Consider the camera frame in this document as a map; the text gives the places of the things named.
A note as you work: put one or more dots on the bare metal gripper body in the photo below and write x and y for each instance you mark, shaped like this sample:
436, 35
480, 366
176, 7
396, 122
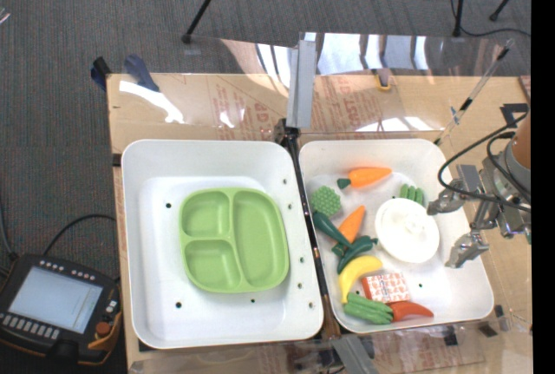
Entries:
498, 194

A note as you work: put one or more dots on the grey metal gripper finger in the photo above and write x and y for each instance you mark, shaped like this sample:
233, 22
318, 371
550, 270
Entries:
466, 250
446, 202

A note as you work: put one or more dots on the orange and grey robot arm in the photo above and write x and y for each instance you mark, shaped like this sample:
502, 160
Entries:
523, 142

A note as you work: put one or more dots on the small green beans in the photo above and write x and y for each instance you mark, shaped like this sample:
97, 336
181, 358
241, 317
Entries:
412, 192

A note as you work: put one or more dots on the white plastic tray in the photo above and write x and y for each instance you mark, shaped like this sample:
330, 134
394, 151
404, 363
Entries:
455, 290
156, 242

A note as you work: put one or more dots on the white round plate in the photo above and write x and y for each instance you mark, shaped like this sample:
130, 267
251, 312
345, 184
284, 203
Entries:
407, 233

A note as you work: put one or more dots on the red chilli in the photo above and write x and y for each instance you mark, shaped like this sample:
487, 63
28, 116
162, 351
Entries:
409, 310

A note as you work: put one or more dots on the orange carrot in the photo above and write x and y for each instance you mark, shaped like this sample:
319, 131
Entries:
368, 176
352, 225

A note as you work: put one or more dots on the orange and white carton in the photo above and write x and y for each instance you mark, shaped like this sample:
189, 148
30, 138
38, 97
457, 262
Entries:
387, 287

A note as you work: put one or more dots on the large green beans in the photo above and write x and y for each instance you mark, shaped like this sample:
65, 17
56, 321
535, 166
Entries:
368, 310

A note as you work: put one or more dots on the yellow banana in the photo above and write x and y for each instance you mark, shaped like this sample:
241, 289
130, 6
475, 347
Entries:
353, 272

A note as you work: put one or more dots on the green grapes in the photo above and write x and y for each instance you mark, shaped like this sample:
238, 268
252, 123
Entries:
325, 201

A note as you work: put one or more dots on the thin black rod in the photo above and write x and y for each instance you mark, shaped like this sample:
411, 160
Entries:
310, 229

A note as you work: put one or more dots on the green divided plate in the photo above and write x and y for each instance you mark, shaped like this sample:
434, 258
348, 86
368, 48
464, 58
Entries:
256, 233

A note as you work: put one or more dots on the brown cardboard board red print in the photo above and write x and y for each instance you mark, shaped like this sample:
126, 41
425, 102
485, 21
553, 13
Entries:
182, 103

